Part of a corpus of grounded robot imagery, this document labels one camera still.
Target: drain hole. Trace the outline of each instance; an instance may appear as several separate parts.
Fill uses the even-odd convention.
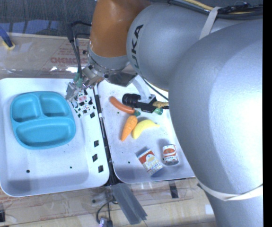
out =
[[[93,162],[95,162],[98,159],[97,154],[93,155],[92,158],[93,158]]]
[[[100,173],[100,172],[103,172],[103,166],[99,166],[98,167],[98,172]]]

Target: orange carrot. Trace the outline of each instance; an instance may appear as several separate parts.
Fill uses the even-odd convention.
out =
[[[120,103],[114,96],[109,98],[109,101],[111,102],[112,105],[114,105],[117,109],[126,112],[128,114],[133,114],[135,110],[129,106],[126,106],[122,103]]]
[[[124,141],[127,138],[127,136],[136,127],[137,123],[138,123],[138,119],[135,115],[131,115],[127,118],[123,131],[122,131],[121,141]]]

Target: toy banana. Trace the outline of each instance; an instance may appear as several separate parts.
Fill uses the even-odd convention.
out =
[[[146,120],[143,120],[143,121],[137,123],[136,127],[132,131],[132,137],[134,139],[137,139],[141,135],[142,131],[144,131],[147,128],[151,128],[151,127],[160,127],[160,125],[154,123],[150,119],[146,119]]]

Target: can label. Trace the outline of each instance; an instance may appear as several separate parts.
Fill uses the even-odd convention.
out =
[[[138,156],[138,159],[149,175],[155,174],[163,167],[158,159],[155,157],[155,154],[150,149],[140,154]]]
[[[171,166],[179,162],[175,145],[167,145],[162,148],[164,164]]]

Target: blue tray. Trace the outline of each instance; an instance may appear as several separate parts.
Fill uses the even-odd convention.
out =
[[[17,141],[29,149],[64,145],[76,133],[70,106],[56,92],[40,91],[18,95],[11,103],[10,118]]]

